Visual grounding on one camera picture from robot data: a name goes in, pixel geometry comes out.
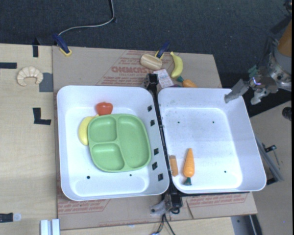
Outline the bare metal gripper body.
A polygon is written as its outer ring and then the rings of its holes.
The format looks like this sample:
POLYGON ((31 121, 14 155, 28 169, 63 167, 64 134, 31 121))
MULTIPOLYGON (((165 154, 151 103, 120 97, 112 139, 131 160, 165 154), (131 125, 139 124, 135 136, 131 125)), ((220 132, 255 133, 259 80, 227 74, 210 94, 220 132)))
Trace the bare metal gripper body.
POLYGON ((266 89, 270 93, 279 89, 292 91, 291 74, 280 66, 253 66, 249 69, 249 84, 254 89, 266 89))

